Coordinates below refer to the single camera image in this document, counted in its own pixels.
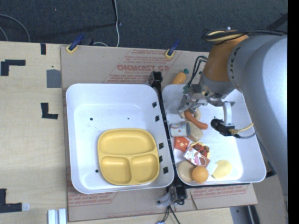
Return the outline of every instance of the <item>dark carpet floor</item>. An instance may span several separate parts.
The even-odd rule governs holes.
[[[288,0],[116,0],[120,47],[209,51],[205,29],[275,29],[287,32]],[[14,17],[31,42],[69,44],[80,33],[116,46],[113,0],[0,0],[0,14]],[[10,41],[27,42],[22,27],[0,17]],[[0,32],[0,40],[5,37]]]

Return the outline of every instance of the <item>blue clamp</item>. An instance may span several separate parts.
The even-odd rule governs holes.
[[[77,48],[80,42],[84,39],[85,35],[83,33],[80,33],[75,40],[66,48],[66,51],[70,54],[72,54]]]
[[[166,57],[167,59],[171,59],[171,58],[173,58],[173,56],[174,56],[174,50],[178,47],[178,44],[179,44],[179,40],[176,40],[176,42],[173,44],[173,46],[170,47],[170,48],[166,51],[166,53],[165,53],[165,57]]]

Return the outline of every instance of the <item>yellow divided plate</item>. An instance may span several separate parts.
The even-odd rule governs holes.
[[[103,177],[115,185],[148,183],[159,175],[157,145],[144,129],[105,131],[98,140],[98,156]]]

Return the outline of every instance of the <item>orange ball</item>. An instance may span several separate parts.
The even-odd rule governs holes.
[[[192,171],[192,178],[195,182],[203,183],[209,177],[209,172],[204,166],[197,166]]]

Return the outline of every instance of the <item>toy sausage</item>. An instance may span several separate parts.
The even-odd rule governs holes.
[[[200,129],[207,129],[208,125],[206,123],[200,122],[198,119],[196,119],[192,113],[189,110],[186,110],[184,112],[185,118],[195,124]]]

